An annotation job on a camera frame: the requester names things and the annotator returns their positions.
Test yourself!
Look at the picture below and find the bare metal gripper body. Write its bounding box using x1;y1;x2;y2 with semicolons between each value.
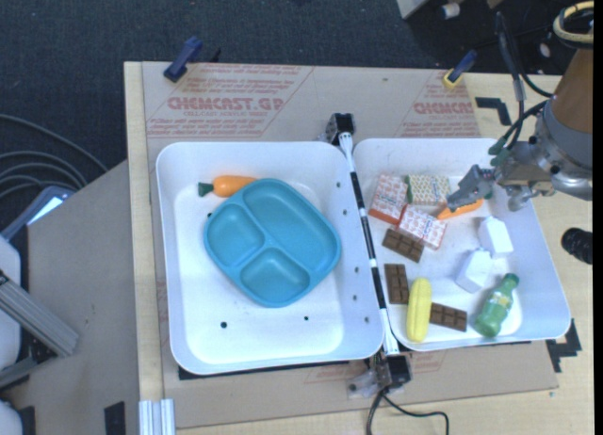
493;140;595;212

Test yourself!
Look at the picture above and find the orange carrot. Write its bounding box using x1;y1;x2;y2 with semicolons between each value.
436;196;486;222
197;174;258;199

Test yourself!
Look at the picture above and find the green and orange packet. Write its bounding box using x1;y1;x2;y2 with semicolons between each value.
404;173;453;207

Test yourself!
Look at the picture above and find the white carton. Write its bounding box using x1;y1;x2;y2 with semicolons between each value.
453;248;495;295
476;216;515;259

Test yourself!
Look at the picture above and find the orange and white packet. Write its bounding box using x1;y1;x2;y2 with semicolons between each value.
367;173;410;226
397;203;448;251

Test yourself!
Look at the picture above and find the brown chocolate bar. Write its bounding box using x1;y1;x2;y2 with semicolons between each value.
429;301;469;333
383;263;411;306
381;227;427;264

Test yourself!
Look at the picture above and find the thin black and white rod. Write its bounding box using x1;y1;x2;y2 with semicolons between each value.
338;131;401;356

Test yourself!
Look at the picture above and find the white plastic tray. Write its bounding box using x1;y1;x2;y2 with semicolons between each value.
351;137;573;353
155;140;385;376

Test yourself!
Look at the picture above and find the green bottle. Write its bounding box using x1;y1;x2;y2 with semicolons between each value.
472;272;521;338

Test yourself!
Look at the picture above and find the yellow corn cob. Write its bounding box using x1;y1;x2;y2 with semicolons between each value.
405;277;433;344

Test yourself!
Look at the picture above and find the brown cardboard board red print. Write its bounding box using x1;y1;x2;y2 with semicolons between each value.
140;61;561;429

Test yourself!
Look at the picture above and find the blue divided plate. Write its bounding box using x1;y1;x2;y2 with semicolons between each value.
203;177;343;309

